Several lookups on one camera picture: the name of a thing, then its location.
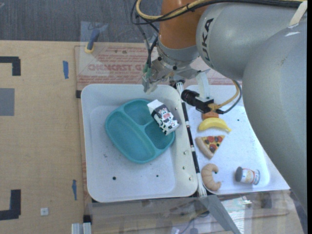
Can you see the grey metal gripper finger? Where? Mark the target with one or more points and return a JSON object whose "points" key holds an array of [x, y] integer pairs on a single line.
{"points": [[147, 84], [156, 83]]}

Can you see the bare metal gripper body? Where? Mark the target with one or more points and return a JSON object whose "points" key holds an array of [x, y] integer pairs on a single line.
{"points": [[170, 69]]}

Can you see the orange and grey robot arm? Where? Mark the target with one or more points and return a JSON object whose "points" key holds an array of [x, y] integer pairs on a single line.
{"points": [[268, 82]]}

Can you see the white cow print carton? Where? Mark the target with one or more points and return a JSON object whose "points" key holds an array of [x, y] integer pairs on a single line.
{"points": [[165, 119]]}

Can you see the brown cardboard board red print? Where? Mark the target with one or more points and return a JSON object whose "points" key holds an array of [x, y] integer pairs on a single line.
{"points": [[109, 69]]}

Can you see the teal divided plate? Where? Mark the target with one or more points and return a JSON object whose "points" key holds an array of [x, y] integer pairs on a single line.
{"points": [[126, 135]]}

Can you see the orange carrot piece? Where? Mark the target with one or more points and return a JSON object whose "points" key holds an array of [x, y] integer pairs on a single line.
{"points": [[210, 115]]}

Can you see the thin black and white rod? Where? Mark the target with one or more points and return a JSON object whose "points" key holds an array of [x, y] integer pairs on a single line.
{"points": [[191, 140]]}

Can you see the yellow banana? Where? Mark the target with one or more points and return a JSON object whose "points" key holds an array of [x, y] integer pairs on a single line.
{"points": [[213, 123]]}

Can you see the pizza slice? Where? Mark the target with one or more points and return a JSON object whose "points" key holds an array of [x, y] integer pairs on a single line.
{"points": [[209, 144]]}

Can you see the white plastic tray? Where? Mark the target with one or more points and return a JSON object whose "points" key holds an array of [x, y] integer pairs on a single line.
{"points": [[239, 150], [136, 179]]}

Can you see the tan croissant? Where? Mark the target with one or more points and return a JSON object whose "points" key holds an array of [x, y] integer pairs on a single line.
{"points": [[209, 179]]}

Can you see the small white can grey lid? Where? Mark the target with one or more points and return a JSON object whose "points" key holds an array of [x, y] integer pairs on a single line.
{"points": [[248, 176]]}

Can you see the small white square tile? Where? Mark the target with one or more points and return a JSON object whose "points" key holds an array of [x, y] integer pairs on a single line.
{"points": [[44, 211]]}

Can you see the black cylinder on white bracket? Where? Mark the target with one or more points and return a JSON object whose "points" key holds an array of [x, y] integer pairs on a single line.
{"points": [[203, 103]]}

